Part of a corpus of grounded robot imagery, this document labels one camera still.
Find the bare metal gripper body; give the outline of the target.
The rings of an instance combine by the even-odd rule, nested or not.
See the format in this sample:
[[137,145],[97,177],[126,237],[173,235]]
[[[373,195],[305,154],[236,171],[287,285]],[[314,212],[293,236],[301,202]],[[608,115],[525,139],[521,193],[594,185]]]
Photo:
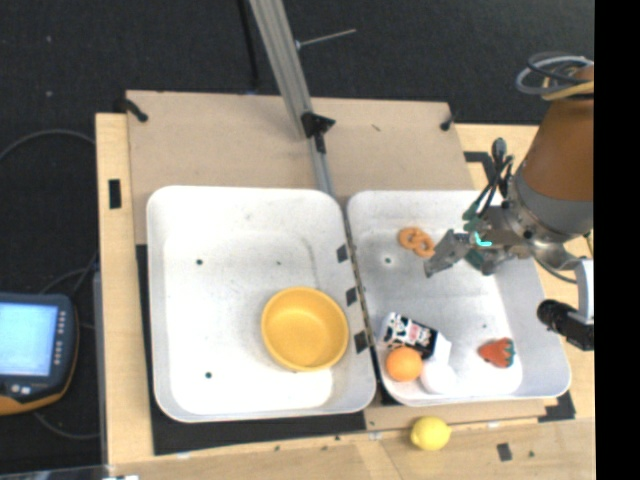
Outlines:
[[463,213],[463,221],[470,250],[500,250],[506,261],[530,258],[550,272],[576,267],[576,256],[565,247],[575,235],[547,228],[526,208],[490,206],[478,212],[471,206]]

